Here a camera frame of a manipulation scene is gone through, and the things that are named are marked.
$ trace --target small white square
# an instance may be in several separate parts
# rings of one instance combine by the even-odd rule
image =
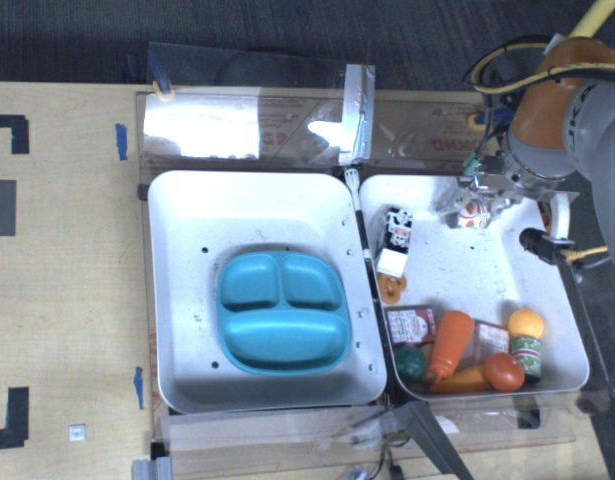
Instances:
[[[87,439],[87,431],[85,425],[70,425],[69,426],[69,440],[70,441],[84,441]]]

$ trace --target green can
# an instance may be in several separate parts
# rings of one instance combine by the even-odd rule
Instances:
[[[509,340],[509,352],[522,365],[525,383],[540,382],[540,340],[531,336],[518,336]]]

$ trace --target black square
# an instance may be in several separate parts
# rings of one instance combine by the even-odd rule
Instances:
[[[16,182],[0,180],[0,236],[16,236]]]

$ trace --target table surface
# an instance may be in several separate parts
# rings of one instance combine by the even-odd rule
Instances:
[[[16,236],[0,237],[0,428],[7,390],[29,387],[29,439],[0,478],[130,478],[153,435],[136,94],[144,86],[0,83],[0,114],[29,120],[30,154],[0,129],[0,180],[16,180]],[[126,126],[121,161],[116,124]],[[134,386],[142,368],[144,408]],[[477,478],[609,478],[591,422],[575,439],[463,453]],[[70,442],[69,426],[86,425]],[[407,478],[439,478],[427,458]],[[335,478],[343,466],[232,478]],[[386,470],[380,478],[388,478]]]

